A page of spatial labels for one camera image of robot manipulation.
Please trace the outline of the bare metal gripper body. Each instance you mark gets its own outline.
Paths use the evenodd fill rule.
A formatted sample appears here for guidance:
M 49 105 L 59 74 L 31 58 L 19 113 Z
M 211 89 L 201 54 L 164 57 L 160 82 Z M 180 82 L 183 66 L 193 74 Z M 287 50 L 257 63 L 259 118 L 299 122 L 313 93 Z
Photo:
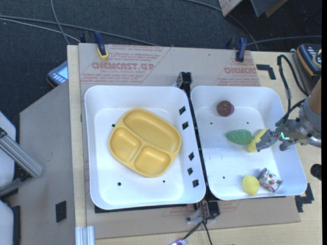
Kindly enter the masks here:
M 320 121 L 310 121 L 306 118 L 288 119 L 287 121 L 280 119 L 275 126 L 275 132 L 281 141 L 279 145 L 281 151 L 285 151 L 297 143 L 321 148 Z

